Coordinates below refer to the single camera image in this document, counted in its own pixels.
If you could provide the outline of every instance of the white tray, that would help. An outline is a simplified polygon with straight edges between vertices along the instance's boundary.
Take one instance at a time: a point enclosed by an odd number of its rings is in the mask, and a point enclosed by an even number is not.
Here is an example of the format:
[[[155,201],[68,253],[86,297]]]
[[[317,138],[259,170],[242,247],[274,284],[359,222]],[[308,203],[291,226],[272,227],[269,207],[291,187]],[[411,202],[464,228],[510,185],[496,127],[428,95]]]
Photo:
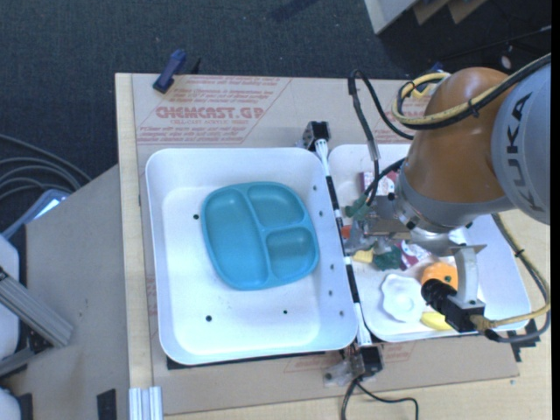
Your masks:
[[[405,157],[408,148],[405,144],[380,145],[380,169]],[[341,145],[331,152],[329,163],[340,206],[351,205],[361,193],[359,174],[374,169],[368,147],[362,144]],[[485,316],[489,319],[504,319],[530,312],[529,297],[511,248],[503,239],[492,216],[480,216],[469,229],[461,228],[454,234],[461,235],[467,244],[486,244],[477,254],[479,298],[486,303]],[[379,271],[370,264],[353,263],[364,320],[367,328],[379,339],[400,342],[459,335],[455,330],[433,330],[420,321],[398,321],[383,309],[381,285],[387,274],[393,272],[399,276],[419,280],[422,269],[421,262],[405,271]],[[518,322],[496,330],[515,330],[523,328],[526,324],[527,322]]]
[[[223,186],[276,181],[304,202],[319,261],[308,276],[266,290],[235,290],[206,251],[200,209]],[[325,175],[300,148],[165,149],[146,165],[159,338],[185,365],[346,347],[357,320]]]

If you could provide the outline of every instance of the black floor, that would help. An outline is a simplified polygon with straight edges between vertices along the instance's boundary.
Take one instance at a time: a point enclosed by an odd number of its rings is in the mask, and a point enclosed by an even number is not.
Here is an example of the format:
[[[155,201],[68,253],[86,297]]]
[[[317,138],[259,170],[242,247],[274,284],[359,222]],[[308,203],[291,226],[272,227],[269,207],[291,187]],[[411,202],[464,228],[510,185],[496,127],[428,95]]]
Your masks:
[[[200,74],[407,79],[437,61],[498,67],[518,38],[513,71],[550,52],[551,30],[519,37],[551,14],[552,0],[489,0],[460,24],[410,10],[375,35],[363,0],[0,0],[0,134],[94,178],[117,162],[115,73],[160,73],[178,48]],[[40,194],[5,195],[4,160],[27,155],[0,139],[0,232]]]

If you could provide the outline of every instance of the table surface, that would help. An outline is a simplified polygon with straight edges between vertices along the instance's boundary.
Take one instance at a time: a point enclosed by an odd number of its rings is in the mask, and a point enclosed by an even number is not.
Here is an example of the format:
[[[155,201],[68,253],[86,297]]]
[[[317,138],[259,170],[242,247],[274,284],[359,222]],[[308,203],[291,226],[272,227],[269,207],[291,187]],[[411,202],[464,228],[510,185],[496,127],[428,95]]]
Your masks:
[[[309,79],[303,84],[311,83]],[[119,170],[122,204],[122,231],[128,329],[129,381],[132,388],[153,386],[151,342],[148,322],[144,245],[140,206],[137,143],[134,122],[132,74],[115,77]],[[519,211],[503,214],[507,227],[522,245],[533,264],[550,281],[550,227],[539,224]],[[540,292],[527,272],[521,273],[531,302],[543,303]],[[536,347],[521,350],[520,376],[515,379],[476,381],[449,386],[414,388],[384,392],[384,398],[413,397],[420,407],[420,418],[488,419],[498,416],[519,420],[552,418],[551,334],[541,336]],[[302,402],[284,402],[238,409],[166,416],[188,419],[305,418],[338,419],[342,397]],[[414,418],[411,402],[388,404],[373,401],[358,389],[348,404],[349,418]]]

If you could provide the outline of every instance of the blue plate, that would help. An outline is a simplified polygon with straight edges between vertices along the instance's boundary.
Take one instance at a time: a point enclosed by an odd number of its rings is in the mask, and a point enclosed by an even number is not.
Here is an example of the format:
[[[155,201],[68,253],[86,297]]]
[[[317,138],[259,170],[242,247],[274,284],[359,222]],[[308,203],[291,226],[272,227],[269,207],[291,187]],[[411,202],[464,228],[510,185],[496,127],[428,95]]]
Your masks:
[[[202,232],[216,272],[237,290],[261,290],[310,274],[319,261],[311,218],[288,186],[222,187],[202,204]]]

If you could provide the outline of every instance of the blue object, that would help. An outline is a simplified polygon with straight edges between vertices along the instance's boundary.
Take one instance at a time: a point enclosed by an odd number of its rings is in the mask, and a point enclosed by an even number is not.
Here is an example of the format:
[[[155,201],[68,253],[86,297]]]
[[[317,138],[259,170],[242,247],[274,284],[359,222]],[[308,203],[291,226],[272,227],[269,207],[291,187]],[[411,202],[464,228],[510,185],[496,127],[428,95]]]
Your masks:
[[[173,75],[177,74],[181,68],[183,68],[185,62],[186,53],[183,50],[175,51],[169,58],[169,62],[167,62],[164,71],[159,75],[156,82],[154,82],[153,87],[162,94],[166,93],[173,82],[175,82]]]
[[[202,231],[212,264],[237,290],[297,281],[319,261],[319,245],[304,203],[275,182],[230,185],[202,204]]]

